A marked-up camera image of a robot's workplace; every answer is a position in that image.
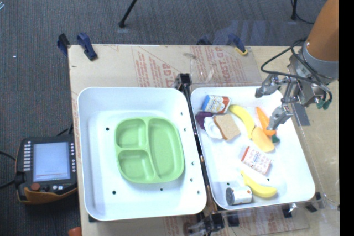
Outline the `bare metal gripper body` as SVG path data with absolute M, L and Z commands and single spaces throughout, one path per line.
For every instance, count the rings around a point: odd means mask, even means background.
M 326 97 L 330 78 L 325 75 L 326 63 L 310 54 L 293 54 L 288 68 L 298 78 L 294 91 L 299 103 L 307 107 L 314 103 L 317 107 L 326 107 Z

